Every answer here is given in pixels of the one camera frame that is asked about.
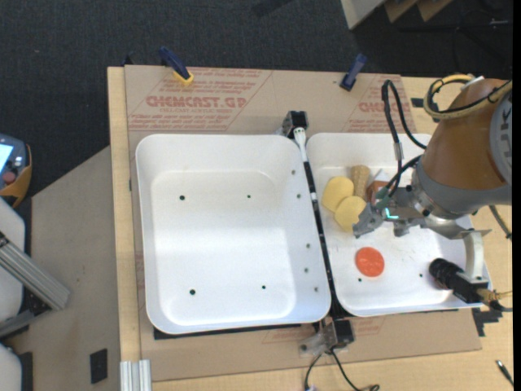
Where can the white plastic tray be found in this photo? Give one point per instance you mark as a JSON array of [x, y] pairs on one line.
[[407, 275], [228, 234]]

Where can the black pen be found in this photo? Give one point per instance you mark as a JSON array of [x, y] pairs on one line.
[[504, 372]]

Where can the orange round disc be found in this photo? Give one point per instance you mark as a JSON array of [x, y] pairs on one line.
[[369, 262]]

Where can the brown block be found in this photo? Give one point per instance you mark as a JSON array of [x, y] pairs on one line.
[[376, 190]]

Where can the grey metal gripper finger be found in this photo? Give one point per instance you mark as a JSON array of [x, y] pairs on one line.
[[401, 229], [366, 220]]

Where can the thin black and white rod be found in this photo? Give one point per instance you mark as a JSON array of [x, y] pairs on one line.
[[315, 202]]

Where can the brown cardboard board, red print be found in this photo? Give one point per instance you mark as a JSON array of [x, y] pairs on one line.
[[244, 96]]

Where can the yellow round slice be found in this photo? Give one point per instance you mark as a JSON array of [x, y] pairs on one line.
[[349, 214], [335, 191]]

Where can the black cylinder on white bracket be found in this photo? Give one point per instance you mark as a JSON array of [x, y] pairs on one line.
[[456, 277]]

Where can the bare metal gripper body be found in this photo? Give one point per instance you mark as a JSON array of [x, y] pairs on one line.
[[407, 206]]

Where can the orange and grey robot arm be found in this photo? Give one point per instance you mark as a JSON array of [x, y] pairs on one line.
[[460, 149]]

